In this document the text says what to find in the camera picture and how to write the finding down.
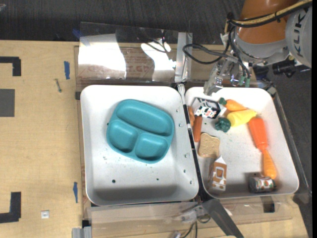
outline metal can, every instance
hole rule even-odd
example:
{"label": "metal can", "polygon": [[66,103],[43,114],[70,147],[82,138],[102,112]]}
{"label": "metal can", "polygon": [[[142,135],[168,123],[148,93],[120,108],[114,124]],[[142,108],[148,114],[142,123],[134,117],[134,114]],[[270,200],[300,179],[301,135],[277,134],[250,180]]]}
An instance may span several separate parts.
{"label": "metal can", "polygon": [[251,193],[262,193],[274,191],[276,184],[270,177],[250,177],[248,187]]}

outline teal divided plate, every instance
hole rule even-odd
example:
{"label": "teal divided plate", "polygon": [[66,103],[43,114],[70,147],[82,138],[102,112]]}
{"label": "teal divided plate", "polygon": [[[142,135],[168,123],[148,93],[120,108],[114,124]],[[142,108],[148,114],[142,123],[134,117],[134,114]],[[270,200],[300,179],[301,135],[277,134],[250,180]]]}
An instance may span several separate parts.
{"label": "teal divided plate", "polygon": [[106,132],[114,151],[145,163],[164,158],[173,135],[174,121],[168,113],[132,99],[117,105]]}

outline dark background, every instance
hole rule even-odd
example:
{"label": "dark background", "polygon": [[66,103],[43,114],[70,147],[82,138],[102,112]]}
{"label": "dark background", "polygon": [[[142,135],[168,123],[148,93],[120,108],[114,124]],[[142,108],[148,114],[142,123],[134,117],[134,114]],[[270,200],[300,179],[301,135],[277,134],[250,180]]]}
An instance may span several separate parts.
{"label": "dark background", "polygon": [[[0,39],[78,41],[80,22],[190,31],[194,42],[222,44],[226,15],[239,17],[244,0],[0,0]],[[297,200],[310,237],[312,228],[312,73],[273,75],[309,186]]]}

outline gray square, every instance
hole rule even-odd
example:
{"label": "gray square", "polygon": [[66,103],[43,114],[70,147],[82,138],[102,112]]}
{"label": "gray square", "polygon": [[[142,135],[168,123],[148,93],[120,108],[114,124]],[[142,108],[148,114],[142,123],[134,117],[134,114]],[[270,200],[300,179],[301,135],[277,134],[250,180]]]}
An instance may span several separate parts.
{"label": "gray square", "polygon": [[0,89],[0,117],[14,117],[14,89]]}

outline wooden table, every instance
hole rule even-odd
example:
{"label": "wooden table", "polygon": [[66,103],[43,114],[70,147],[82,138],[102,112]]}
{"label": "wooden table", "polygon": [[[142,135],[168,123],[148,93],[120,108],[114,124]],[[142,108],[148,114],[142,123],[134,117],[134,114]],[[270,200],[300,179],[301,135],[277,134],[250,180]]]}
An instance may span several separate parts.
{"label": "wooden table", "polygon": [[[0,41],[0,55],[20,57],[22,67],[22,75],[13,77],[12,64],[0,63],[0,89],[15,89],[14,117],[0,117],[0,213],[9,212],[11,192],[21,192],[21,218],[18,222],[0,224],[0,237],[66,238],[71,237],[72,228],[82,226],[74,69],[74,48],[78,45],[77,42]],[[65,61],[70,64],[69,79],[65,77]],[[61,92],[54,79],[58,79]],[[291,219],[242,224],[238,228],[245,237],[307,237],[298,206],[292,200],[289,203]],[[49,218],[41,217],[41,211],[45,210],[49,210]],[[220,228],[202,227],[198,237],[223,235]]]}

